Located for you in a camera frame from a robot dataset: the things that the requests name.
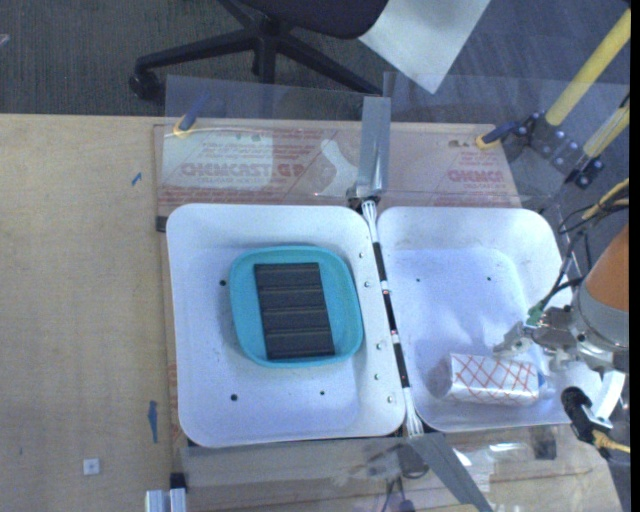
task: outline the chair wheel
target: chair wheel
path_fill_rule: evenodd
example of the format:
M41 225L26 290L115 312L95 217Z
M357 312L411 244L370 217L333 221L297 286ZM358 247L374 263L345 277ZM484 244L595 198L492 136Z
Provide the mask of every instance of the chair wheel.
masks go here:
M129 87L141 100L162 102L164 87L155 73L144 71L129 77Z

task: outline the blue mark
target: blue mark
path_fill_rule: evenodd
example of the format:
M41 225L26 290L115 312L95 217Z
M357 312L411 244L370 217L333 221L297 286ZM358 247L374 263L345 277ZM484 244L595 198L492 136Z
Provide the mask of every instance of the blue mark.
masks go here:
M149 412L147 412L147 418L149 418L149 425L151 425L151 433L153 434L153 442L158 442L158 402L151 400L149 402Z

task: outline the office chair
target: office chair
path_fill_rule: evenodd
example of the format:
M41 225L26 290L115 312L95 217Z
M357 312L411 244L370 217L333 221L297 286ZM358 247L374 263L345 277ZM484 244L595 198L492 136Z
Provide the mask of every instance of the office chair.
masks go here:
M381 94L363 80L306 43L290 35L294 27L340 39L355 39L376 22L389 0L239 0L256 10L247 14L237 0L218 0L243 28L136 60L129 86L141 99L161 100L162 84L150 71L193 60L253 51L252 71L262 83L275 81L276 55L284 55L358 91Z

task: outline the white square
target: white square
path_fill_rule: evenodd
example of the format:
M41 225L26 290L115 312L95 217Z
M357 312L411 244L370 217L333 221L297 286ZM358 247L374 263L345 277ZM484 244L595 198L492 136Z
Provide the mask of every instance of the white square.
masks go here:
M100 459L84 459L82 461L82 470L85 475L100 474Z

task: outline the gray floor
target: gray floor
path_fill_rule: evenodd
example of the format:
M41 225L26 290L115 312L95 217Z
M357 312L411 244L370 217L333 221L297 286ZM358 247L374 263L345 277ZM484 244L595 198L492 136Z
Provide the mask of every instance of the gray floor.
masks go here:
M525 98L521 91L528 87L568 82L626 8L622 0L492 0L450 71L450 75L462 78L445 81L438 93L427 99L424 115L439 120L439 115L452 115L452 105L465 105L467 110L458 108L454 117L460 111L475 112L477 119L466 120L498 124L512 120L509 115L526 116L532 109L545 108L540 98L538 104L523 100L507 105L514 107L511 111L493 111L492 118L491 112L476 107L486 105L487 98L500 96L502 89L496 84L507 83L509 90L518 92L518 98ZM10 40L0 47L0 112L161 116L162 107L138 100L128 88L135 59L235 28L235 20L212 0L3 0L0 34L8 34ZM302 30L294 34L379 86L383 73L394 71L357 40L334 40ZM159 74L255 81L251 61L249 54L240 54L173 66ZM491 79L486 82L482 77ZM345 90L282 58L278 60L277 82ZM461 87L461 83L484 87ZM611 101L622 100L621 91L630 83L629 45L599 83L599 90L613 98ZM585 126L581 121L571 125L578 140L584 136L581 131ZM605 150L605 172L591 187L567 189L562 199L565 214L594 203L628 177L628 132ZM541 190L555 187L554 179L531 177ZM622 212L594 228L590 236L594 258L627 221L628 212ZM584 248L578 252L578 259L584 259ZM628 414L617 411L616 415L619 436L628 440ZM630 469L614 465L612 474L623 506L630 510Z

